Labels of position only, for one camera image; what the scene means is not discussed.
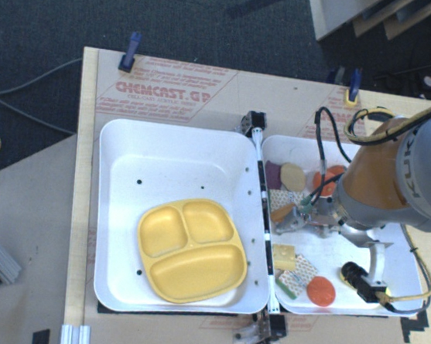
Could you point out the orange red round disc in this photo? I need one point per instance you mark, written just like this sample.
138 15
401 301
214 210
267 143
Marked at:
321 291

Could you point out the purple toy food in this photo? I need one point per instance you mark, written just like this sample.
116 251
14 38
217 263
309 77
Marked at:
273 175

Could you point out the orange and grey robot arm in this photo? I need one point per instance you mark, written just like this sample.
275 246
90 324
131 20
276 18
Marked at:
402 178

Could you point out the orange round toy food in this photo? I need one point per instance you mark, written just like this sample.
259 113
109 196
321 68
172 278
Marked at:
325 181

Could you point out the yellow divided plate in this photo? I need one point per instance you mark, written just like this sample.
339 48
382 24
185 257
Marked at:
193 254

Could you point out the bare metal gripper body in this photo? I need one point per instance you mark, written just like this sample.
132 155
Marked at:
321 213

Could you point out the orange brown toy bread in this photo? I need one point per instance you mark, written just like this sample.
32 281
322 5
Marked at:
281 212

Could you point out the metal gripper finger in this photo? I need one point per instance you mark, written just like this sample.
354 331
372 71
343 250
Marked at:
288 222
320 231

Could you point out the patterned white packet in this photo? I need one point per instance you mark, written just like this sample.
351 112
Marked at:
280 198
299 274

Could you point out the brown cardboard board red print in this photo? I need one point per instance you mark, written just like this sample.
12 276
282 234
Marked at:
218 89

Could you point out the yellow cheese block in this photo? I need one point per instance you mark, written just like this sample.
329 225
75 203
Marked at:
284 256

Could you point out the black cylinder on white bracket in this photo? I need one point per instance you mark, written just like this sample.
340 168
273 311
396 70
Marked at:
363 283

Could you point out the tan oval biscuit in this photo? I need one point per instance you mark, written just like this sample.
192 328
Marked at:
293 177

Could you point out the white plastic tray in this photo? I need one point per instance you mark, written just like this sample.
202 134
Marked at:
144 151
330 255

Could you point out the thin black and white rod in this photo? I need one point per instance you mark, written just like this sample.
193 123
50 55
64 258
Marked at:
263 189

